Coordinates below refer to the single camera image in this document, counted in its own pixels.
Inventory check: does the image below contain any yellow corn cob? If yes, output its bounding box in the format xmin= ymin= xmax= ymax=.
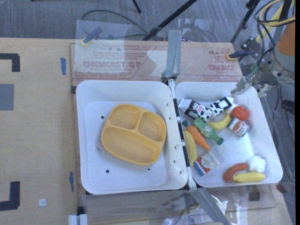
xmin=183 ymin=130 xmax=198 ymax=167
xmin=232 ymin=172 xmax=266 ymax=183

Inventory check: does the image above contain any white plastic tray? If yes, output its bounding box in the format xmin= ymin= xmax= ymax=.
xmin=174 ymin=81 xmax=284 ymax=188
xmin=75 ymin=80 xmax=189 ymax=195

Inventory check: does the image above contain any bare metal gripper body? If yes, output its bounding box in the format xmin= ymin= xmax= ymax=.
xmin=252 ymin=62 xmax=296 ymax=88

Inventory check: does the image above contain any cow print milk carton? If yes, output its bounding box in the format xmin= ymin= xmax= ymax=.
xmin=206 ymin=96 xmax=235 ymax=120
xmin=178 ymin=98 xmax=213 ymax=123

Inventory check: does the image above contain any white cauliflower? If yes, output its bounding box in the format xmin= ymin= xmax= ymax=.
xmin=247 ymin=155 xmax=267 ymax=173

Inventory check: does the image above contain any red blue white carton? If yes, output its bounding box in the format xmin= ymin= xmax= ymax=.
xmin=193 ymin=150 xmax=220 ymax=177

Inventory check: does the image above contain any orange carrot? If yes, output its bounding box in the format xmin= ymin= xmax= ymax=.
xmin=181 ymin=120 xmax=211 ymax=151

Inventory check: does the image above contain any brown cardboard board red print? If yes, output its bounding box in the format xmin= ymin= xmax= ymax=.
xmin=70 ymin=40 xmax=285 ymax=217

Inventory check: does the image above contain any orange sausage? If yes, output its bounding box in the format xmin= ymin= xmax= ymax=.
xmin=222 ymin=163 xmax=248 ymax=182

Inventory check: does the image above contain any green bottle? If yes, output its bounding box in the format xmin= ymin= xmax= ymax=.
xmin=192 ymin=117 xmax=225 ymax=146

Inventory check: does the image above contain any red and white can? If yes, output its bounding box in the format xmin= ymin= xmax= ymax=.
xmin=228 ymin=117 xmax=249 ymax=137

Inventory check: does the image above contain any red tomato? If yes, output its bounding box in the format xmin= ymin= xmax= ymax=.
xmin=231 ymin=105 xmax=250 ymax=121

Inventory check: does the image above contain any thin black and white rod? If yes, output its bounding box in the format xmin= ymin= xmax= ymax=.
xmin=167 ymin=78 xmax=197 ymax=190

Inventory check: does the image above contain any yellow divided plate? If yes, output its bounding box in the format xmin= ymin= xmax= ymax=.
xmin=100 ymin=103 xmax=167 ymax=166

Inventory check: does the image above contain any yellow banana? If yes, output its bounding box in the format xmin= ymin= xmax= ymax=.
xmin=207 ymin=110 xmax=232 ymax=131

